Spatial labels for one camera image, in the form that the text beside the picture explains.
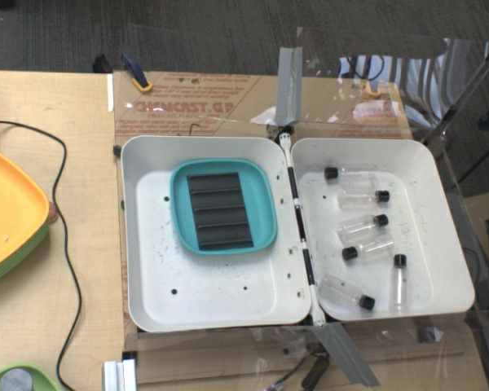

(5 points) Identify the teal plate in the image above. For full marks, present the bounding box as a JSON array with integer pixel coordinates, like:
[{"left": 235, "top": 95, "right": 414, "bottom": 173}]
[{"left": 170, "top": 158, "right": 279, "bottom": 257}]

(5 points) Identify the black ribbed insert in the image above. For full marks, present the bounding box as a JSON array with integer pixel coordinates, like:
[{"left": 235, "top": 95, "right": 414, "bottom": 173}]
[{"left": 186, "top": 172, "right": 255, "bottom": 251}]

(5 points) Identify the thin black and white rod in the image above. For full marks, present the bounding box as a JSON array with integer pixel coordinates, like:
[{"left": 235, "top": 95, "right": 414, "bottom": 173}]
[{"left": 277, "top": 133, "right": 327, "bottom": 327}]

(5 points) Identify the brown cardboard board red print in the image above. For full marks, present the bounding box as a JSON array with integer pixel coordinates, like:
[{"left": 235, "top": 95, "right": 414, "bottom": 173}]
[{"left": 112, "top": 70, "right": 466, "bottom": 384}]

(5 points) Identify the clear bottle with black cap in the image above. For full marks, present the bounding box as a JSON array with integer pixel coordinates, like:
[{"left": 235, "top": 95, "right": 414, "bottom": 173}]
[
  {"left": 324, "top": 166, "right": 379, "bottom": 191},
  {"left": 337, "top": 189, "right": 391, "bottom": 212},
  {"left": 389, "top": 253, "right": 411, "bottom": 313},
  {"left": 317, "top": 274, "right": 377, "bottom": 311},
  {"left": 336, "top": 213, "right": 390, "bottom": 244},
  {"left": 341, "top": 232, "right": 395, "bottom": 265}
]

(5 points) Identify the white plastic tray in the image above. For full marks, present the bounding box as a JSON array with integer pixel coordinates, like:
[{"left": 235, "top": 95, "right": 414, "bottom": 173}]
[
  {"left": 120, "top": 135, "right": 313, "bottom": 334},
  {"left": 289, "top": 138, "right": 476, "bottom": 323}
]

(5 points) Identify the green plate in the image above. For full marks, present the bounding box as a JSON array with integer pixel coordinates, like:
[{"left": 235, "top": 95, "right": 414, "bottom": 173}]
[
  {"left": 0, "top": 217, "right": 51, "bottom": 287},
  {"left": 0, "top": 362, "right": 64, "bottom": 391}
]

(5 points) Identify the yellow plate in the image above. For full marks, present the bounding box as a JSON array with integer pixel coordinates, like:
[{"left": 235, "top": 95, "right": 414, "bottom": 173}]
[{"left": 0, "top": 148, "right": 51, "bottom": 275}]

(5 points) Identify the grey metal can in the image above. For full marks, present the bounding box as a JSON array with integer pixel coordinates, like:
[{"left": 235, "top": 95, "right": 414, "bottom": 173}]
[{"left": 0, "top": 367, "right": 35, "bottom": 391}]

